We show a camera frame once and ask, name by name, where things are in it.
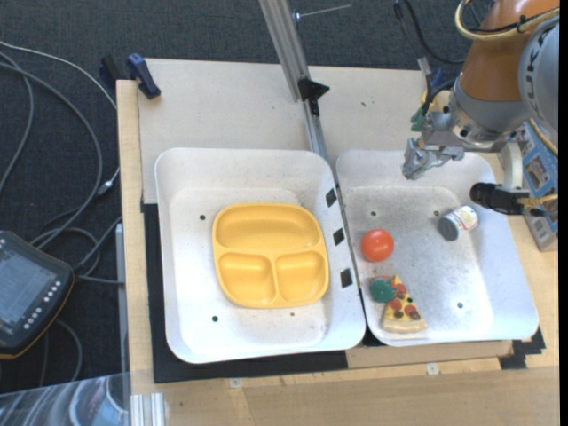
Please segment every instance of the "toy pizza slice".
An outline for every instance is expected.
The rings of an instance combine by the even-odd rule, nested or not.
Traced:
[[[428,327],[398,275],[382,276],[371,284],[371,295],[386,303],[381,328],[392,333],[416,333]]]

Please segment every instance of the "blue clamp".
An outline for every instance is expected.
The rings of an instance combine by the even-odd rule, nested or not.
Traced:
[[[154,79],[148,70],[148,65],[141,55],[133,53],[126,59],[126,66],[130,70],[132,79],[139,79],[139,88],[148,99],[160,96],[162,91],[154,83]]]

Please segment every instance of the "screen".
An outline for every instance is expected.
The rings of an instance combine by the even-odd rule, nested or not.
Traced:
[[[0,322],[14,327],[54,280],[55,274],[25,257],[4,253],[0,258]]]

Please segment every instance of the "red toy tomato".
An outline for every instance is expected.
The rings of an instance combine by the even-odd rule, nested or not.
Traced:
[[[381,262],[391,256],[394,250],[392,235],[384,229],[373,229],[361,240],[361,251],[370,262]]]

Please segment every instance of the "yellow divided plate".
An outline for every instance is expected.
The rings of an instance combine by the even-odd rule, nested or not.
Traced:
[[[213,255],[221,289],[248,308],[303,306],[329,284],[326,243],[316,218],[288,203],[242,203],[219,212]]]

